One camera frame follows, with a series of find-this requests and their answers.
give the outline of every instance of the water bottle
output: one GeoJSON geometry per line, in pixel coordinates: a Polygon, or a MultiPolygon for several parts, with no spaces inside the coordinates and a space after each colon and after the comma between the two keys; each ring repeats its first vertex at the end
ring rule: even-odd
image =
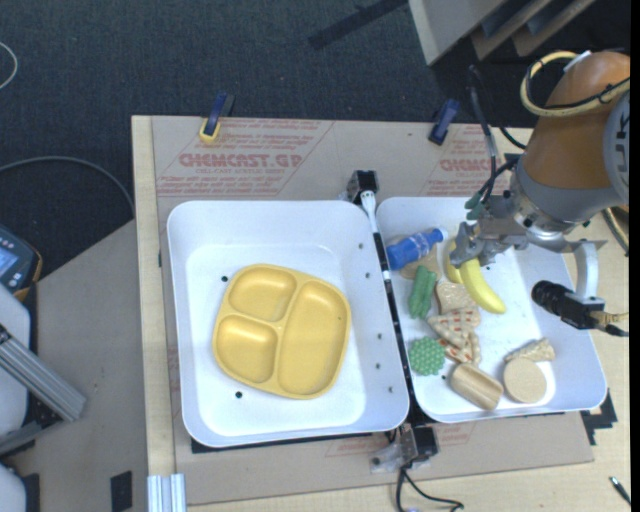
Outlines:
{"type": "Polygon", "coordinates": [[[419,260],[427,255],[438,242],[447,238],[447,232],[441,228],[415,233],[403,238],[398,243],[387,247],[387,258],[391,270],[399,270],[407,263],[419,260]]]}

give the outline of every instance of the beige round toy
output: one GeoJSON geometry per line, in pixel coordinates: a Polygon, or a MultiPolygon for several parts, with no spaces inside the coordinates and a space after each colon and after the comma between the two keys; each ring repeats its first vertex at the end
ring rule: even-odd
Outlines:
{"type": "Polygon", "coordinates": [[[517,357],[506,364],[503,382],[507,394],[525,404],[537,402],[547,391],[547,379],[540,367],[524,357],[517,357]]]}

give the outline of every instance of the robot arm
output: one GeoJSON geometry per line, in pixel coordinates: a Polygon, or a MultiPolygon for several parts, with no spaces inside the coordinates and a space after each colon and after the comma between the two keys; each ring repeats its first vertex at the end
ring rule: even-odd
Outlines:
{"type": "MultiPolygon", "coordinates": [[[[574,253],[579,268],[577,293],[566,292],[577,301],[576,310],[586,311],[591,318],[590,310],[604,307],[595,298],[595,252],[604,242],[570,242],[565,235],[601,210],[629,202],[629,77],[630,58],[615,52],[581,56],[557,52],[530,67],[521,96],[525,107],[540,119],[523,155],[511,162],[509,189],[482,199],[468,216],[475,222],[460,224],[449,255],[454,267],[474,258],[484,266],[511,247],[522,250],[530,243],[574,253]],[[553,60],[570,63],[547,105],[538,107],[530,100],[529,81],[553,60]]],[[[549,287],[545,293],[541,288],[532,295],[534,300],[551,297],[549,287]]],[[[580,318],[563,320],[578,328],[596,326],[580,318]]]]}

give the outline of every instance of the white cable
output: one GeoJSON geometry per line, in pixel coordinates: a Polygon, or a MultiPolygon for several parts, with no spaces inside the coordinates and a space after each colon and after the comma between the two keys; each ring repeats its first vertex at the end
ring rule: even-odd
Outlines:
{"type": "Polygon", "coordinates": [[[2,90],[11,83],[13,78],[16,76],[16,73],[18,72],[18,57],[16,57],[16,54],[13,53],[13,50],[9,48],[6,44],[4,44],[2,41],[0,41],[0,47],[4,48],[13,59],[13,71],[9,75],[9,78],[7,78],[4,82],[0,83],[0,90],[2,90]]]}

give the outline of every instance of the table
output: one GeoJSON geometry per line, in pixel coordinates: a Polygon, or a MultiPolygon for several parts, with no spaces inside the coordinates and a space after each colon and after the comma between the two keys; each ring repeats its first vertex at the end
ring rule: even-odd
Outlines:
{"type": "MultiPolygon", "coordinates": [[[[132,119],[133,163],[148,470],[150,475],[167,476],[176,472],[177,461],[171,413],[170,379],[167,371],[169,359],[166,344],[163,276],[158,264],[160,236],[153,121],[152,116],[134,116],[132,119]]],[[[401,124],[334,123],[335,127],[342,130],[341,133],[350,137],[347,142],[343,142],[354,154],[360,154],[361,148],[364,147],[372,155],[375,155],[375,148],[380,147],[380,141],[385,138],[394,138],[394,133],[400,127],[405,138],[399,140],[406,140],[407,148],[414,147],[417,137],[428,129],[428,125],[422,123],[399,125],[401,124]]],[[[514,133],[524,138],[528,136],[529,131],[516,130],[514,133]]],[[[502,152],[513,152],[499,134],[496,134],[496,137],[502,152]]],[[[373,156],[369,158],[369,162],[375,161],[375,159],[371,160],[373,156]]],[[[387,164],[384,158],[380,160],[381,166],[387,164]]],[[[320,190],[324,186],[323,184],[315,185],[320,190]]],[[[600,217],[593,219],[588,228],[588,236],[593,239],[610,240],[610,243],[607,243],[599,252],[600,295],[607,300],[607,310],[627,311],[629,307],[628,260],[624,258],[620,247],[613,241],[600,217]]],[[[596,433],[597,445],[593,447],[595,458],[593,462],[565,467],[431,480],[423,484],[425,490],[437,496],[460,500],[465,503],[467,510],[512,509],[516,504],[519,510],[542,508],[566,510],[568,504],[572,508],[586,511],[624,510],[627,505],[614,491],[608,478],[616,476],[630,488],[629,344],[626,339],[612,338],[599,332],[594,332],[593,338],[609,384],[618,420],[612,429],[599,430],[596,433]]],[[[238,483],[244,486],[252,485],[251,481],[242,481],[242,479],[238,483]]],[[[403,492],[405,507],[415,506],[422,510],[428,510],[431,507],[430,503],[425,503],[408,486],[403,492]]],[[[189,510],[197,512],[256,508],[267,511],[393,510],[393,493],[394,486],[385,483],[346,490],[190,506],[189,510]]],[[[189,495],[189,481],[187,481],[187,495],[189,495]]]]}

